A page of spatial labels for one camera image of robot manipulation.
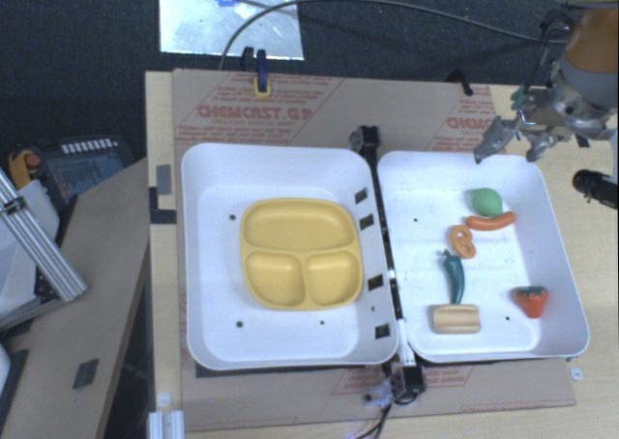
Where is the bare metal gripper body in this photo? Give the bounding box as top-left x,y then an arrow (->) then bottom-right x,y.
513,84 -> 611,144

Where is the green toy lime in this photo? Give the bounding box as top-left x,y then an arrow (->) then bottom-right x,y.
466,187 -> 505,218

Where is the orange toy sausage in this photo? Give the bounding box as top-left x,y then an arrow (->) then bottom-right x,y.
464,211 -> 517,232

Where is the orange toy pretzel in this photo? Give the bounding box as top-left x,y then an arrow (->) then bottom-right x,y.
448,224 -> 478,260

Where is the white plastic tray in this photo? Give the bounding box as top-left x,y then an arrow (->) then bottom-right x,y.
180,142 -> 400,372
376,150 -> 592,365

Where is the green toy chili pepper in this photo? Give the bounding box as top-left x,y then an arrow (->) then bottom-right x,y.
440,249 -> 467,307

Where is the thin black and white rod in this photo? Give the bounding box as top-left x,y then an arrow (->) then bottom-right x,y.
363,141 -> 413,366

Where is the red toy strawberry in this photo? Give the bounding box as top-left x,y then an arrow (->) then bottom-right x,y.
514,284 -> 550,320

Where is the tan toy bread bun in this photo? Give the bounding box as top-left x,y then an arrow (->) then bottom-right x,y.
430,304 -> 483,336

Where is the brown cardboard board red print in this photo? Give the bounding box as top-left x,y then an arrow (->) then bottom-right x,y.
171,68 -> 578,433

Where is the yellow divided plate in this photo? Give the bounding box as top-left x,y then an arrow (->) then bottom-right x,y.
238,197 -> 366,311

